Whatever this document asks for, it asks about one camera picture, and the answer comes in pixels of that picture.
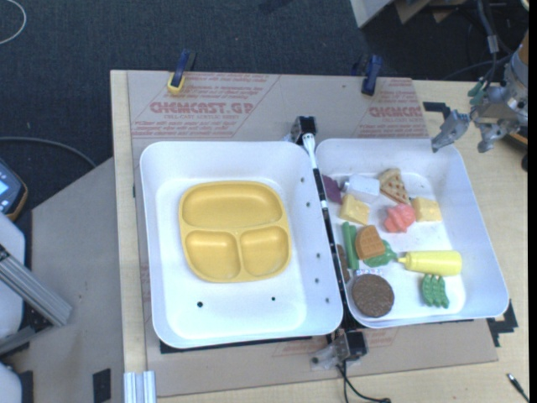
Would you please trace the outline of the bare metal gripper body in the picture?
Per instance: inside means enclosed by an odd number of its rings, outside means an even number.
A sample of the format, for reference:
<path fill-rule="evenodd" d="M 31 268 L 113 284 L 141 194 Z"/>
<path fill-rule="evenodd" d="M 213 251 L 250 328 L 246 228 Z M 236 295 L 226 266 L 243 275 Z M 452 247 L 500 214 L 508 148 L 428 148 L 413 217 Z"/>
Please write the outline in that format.
<path fill-rule="evenodd" d="M 491 85 L 472 97 L 470 104 L 475 123 L 515 128 L 528 123 L 528 89 L 518 83 Z"/>

